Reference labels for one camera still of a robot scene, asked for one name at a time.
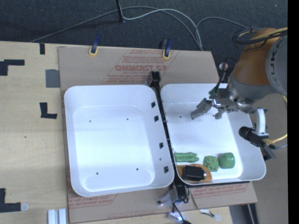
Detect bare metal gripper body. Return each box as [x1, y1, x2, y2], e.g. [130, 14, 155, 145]
[211, 88, 257, 114]

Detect white plastic tray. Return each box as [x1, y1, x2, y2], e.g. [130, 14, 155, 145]
[64, 84, 176, 198]
[160, 83, 267, 186]

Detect thin black rod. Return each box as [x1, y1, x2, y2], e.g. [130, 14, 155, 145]
[154, 84, 185, 191]

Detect green bell pepper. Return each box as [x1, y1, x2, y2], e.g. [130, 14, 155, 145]
[218, 152, 236, 169]

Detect green pea pod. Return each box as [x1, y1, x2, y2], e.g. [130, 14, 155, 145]
[173, 151, 200, 163]

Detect green bumpy grapes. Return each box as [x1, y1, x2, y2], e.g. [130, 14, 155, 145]
[202, 155, 220, 173]

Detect black box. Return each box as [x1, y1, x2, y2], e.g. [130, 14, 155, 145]
[182, 165, 207, 182]

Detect brown cardboard board red print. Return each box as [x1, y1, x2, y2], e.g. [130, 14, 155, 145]
[57, 46, 258, 224]

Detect black cylinder on white bracket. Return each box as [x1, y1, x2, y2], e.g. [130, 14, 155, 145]
[238, 108, 270, 147]

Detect black block with thin wires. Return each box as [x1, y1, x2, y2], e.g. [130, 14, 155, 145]
[149, 70, 162, 88]
[175, 183, 190, 202]

